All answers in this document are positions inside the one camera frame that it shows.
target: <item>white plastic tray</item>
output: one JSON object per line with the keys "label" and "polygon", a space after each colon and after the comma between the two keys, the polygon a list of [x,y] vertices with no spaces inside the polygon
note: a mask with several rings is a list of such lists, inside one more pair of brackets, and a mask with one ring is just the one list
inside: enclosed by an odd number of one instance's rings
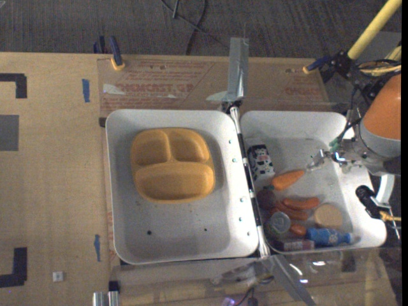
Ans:
{"label": "white plastic tray", "polygon": [[[206,139],[215,189],[202,200],[169,205],[143,199],[133,183],[130,148],[137,133],[182,127]],[[129,264],[239,258],[258,247],[237,132],[217,111],[117,110],[106,120],[113,241]]]}
{"label": "white plastic tray", "polygon": [[[346,119],[333,112],[252,111],[245,113],[240,123],[244,138],[260,138],[269,151],[275,172],[283,173],[305,168],[319,149],[329,150],[328,143],[341,133]],[[352,134],[350,129],[345,138]],[[297,183],[277,194],[282,198],[317,196],[321,203],[328,202],[341,209],[342,231],[352,232],[360,240],[325,250],[378,247],[385,242],[386,227],[381,220],[371,218],[360,203],[355,193],[360,185],[372,187],[365,168],[354,167],[345,174],[338,164],[331,162],[320,170],[307,172]]]}

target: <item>orange plastic container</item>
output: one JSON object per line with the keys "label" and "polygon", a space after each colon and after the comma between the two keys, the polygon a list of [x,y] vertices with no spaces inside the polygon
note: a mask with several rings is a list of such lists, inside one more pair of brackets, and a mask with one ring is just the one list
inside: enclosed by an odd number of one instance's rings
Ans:
{"label": "orange plastic container", "polygon": [[214,190],[214,164],[207,143],[191,129],[138,133],[131,146],[131,167],[137,191],[152,202],[188,203]]}

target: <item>blue bottle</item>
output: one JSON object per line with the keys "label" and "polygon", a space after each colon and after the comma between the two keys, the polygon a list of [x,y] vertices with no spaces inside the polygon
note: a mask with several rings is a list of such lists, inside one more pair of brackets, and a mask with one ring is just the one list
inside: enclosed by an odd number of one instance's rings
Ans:
{"label": "blue bottle", "polygon": [[306,231],[306,239],[313,240],[317,246],[333,247],[339,244],[353,243],[353,236],[350,233],[341,233],[334,229],[309,228]]}

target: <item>gray square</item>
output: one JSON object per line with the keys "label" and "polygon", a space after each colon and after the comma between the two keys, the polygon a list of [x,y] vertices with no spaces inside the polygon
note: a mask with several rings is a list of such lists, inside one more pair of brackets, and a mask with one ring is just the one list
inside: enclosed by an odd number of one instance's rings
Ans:
{"label": "gray square", "polygon": [[18,115],[0,115],[0,151],[18,150]]}

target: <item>gray floor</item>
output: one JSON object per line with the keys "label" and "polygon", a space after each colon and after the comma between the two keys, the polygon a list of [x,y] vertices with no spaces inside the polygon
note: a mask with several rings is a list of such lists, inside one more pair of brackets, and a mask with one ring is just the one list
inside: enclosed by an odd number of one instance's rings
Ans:
{"label": "gray floor", "polygon": [[[175,0],[164,1],[173,8]],[[251,57],[318,58],[351,47],[386,1],[180,0],[180,17],[173,19],[160,0],[0,0],[0,51],[92,53],[99,36],[114,35],[123,54],[228,55],[230,38],[245,36]],[[185,20],[197,24],[202,11],[202,32],[192,37]],[[401,9],[383,31],[381,42],[395,44]],[[372,55],[382,53],[381,42]],[[398,179],[396,215],[400,186]],[[392,232],[386,246],[398,246]],[[399,271],[400,254],[390,260]]]}

